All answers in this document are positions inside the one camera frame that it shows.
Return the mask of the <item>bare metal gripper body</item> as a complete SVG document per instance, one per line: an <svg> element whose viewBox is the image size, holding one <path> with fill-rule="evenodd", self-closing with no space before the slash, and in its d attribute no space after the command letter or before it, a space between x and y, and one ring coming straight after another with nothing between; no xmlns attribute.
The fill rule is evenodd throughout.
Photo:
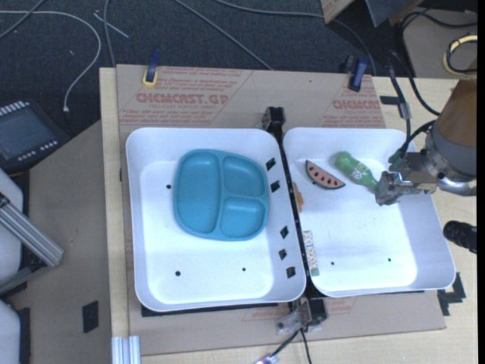
<svg viewBox="0 0 485 364"><path fill-rule="evenodd" d="M398 149L393 155L393 187L397 195L434 193L449 173L449 163L434 148L419 152Z"/></svg>

